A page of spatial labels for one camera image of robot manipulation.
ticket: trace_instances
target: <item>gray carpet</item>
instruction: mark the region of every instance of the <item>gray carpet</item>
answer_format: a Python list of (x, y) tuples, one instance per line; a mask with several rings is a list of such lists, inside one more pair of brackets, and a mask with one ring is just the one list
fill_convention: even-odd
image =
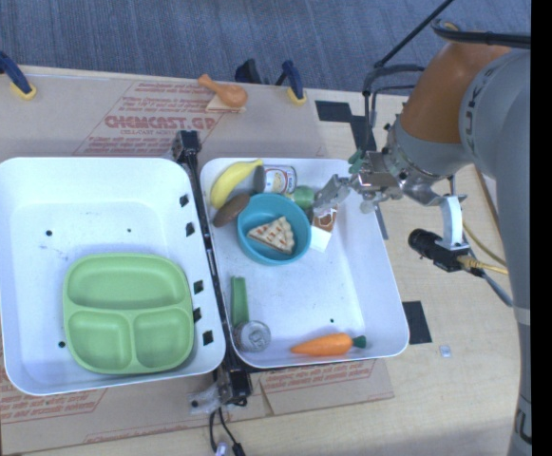
[[(291, 59), (306, 87), (360, 92), (372, 65), (443, 1), (0, 0), (0, 50), (25, 65), (217, 80), (254, 58), (270, 83)], [(441, 16), (530, 32), (531, 0), (456, 0)], [(424, 66), (442, 44), (426, 28), (390, 63)]]

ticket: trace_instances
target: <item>orange carrot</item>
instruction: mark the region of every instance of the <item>orange carrot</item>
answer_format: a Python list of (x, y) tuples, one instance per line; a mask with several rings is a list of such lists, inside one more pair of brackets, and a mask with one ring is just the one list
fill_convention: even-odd
[(328, 356), (332, 354), (344, 354), (352, 346), (366, 348), (367, 338), (365, 336), (352, 338), (345, 332), (335, 332), (293, 346), (291, 352), (312, 356)]

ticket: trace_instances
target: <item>teal bowl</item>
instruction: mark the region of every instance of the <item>teal bowl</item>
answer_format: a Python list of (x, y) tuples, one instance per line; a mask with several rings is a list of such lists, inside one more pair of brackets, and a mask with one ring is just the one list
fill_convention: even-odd
[[(290, 255), (247, 238), (248, 232), (279, 217), (286, 217), (295, 235), (295, 247)], [(312, 228), (305, 212), (291, 199), (274, 193), (256, 194), (238, 215), (238, 242), (242, 252), (263, 265), (286, 265), (303, 257), (312, 241)]]

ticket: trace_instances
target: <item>green plate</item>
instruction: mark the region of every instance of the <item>green plate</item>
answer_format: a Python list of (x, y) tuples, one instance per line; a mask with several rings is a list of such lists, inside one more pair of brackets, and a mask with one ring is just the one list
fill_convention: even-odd
[(65, 277), (63, 311), (70, 352), (98, 373), (170, 370), (193, 348), (189, 284), (163, 256), (80, 258)]

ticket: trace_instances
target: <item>pizza slice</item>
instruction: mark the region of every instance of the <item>pizza slice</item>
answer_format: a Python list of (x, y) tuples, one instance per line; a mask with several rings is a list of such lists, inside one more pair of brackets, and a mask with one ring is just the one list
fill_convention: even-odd
[(295, 234), (286, 217), (279, 217), (251, 229), (247, 237), (287, 255), (290, 255), (295, 247)]

